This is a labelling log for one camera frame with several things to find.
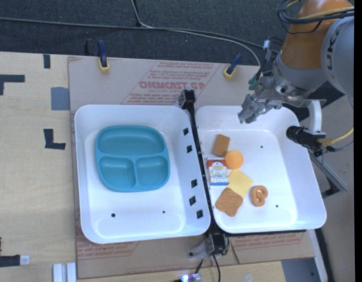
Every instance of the blue clip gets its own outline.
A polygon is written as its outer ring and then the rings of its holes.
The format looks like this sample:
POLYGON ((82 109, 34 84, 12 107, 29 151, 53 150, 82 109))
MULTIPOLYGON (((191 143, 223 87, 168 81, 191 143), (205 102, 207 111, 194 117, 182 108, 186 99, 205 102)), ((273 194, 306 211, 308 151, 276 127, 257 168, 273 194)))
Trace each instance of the blue clip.
POLYGON ((237 54, 237 56, 235 57, 235 59, 232 61, 231 65, 228 66, 225 71, 224 71, 224 76, 226 78, 231 78, 233 76, 234 73, 234 69, 236 67, 236 65, 238 65, 239 61, 241 60, 242 55, 239 53, 237 54))
POLYGON ((99 40, 97 42, 97 46, 99 47, 99 67, 101 71, 107 71, 110 68, 108 58, 106 57, 106 49, 103 40, 99 40))

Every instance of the pretzel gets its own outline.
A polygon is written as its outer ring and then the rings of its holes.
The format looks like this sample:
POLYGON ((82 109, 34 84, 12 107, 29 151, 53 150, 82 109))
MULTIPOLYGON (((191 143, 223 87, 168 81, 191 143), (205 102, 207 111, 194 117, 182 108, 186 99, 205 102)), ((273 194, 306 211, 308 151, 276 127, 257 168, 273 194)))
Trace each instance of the pretzel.
POLYGON ((256 207, 261 207, 265 203, 265 198, 268 196, 268 190, 266 187, 254 186, 251 190, 251 201, 256 207))

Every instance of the cheese slice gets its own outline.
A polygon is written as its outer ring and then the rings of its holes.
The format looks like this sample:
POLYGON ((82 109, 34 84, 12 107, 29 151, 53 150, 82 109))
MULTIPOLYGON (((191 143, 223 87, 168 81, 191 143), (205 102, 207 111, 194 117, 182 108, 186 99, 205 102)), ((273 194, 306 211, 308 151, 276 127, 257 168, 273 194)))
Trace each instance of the cheese slice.
POLYGON ((227 187, 242 197, 247 194, 253 183, 253 180, 239 169, 232 170, 228 176, 228 179, 229 184, 227 187))

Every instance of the orange fruit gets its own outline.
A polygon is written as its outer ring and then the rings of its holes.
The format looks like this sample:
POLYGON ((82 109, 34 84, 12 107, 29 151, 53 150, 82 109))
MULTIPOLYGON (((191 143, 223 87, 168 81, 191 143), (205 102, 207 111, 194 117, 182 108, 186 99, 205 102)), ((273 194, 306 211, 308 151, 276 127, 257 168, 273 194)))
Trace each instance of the orange fruit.
POLYGON ((230 169, 238 169, 243 164, 243 154, 238 150, 230 150, 225 155, 225 163, 230 169))

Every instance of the blue divided plate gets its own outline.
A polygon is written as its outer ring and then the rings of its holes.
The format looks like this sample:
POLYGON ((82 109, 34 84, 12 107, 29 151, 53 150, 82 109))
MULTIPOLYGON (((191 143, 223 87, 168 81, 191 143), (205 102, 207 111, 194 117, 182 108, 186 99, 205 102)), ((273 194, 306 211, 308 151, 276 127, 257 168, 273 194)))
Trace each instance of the blue divided plate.
POLYGON ((155 190, 169 179, 168 147, 151 127, 106 127, 97 135, 95 151, 100 178, 113 191, 155 190))

